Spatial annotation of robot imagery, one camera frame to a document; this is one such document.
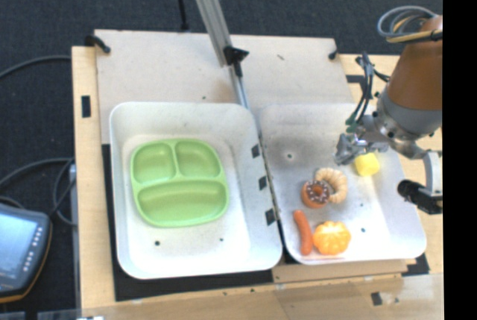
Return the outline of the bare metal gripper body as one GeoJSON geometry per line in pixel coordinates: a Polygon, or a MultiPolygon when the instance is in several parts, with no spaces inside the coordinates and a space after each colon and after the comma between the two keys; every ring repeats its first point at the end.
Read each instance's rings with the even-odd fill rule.
{"type": "Polygon", "coordinates": [[[355,138],[366,153],[392,149],[409,160],[423,159],[427,153],[417,144],[418,135],[404,131],[384,113],[364,115],[356,126],[355,138]]]}

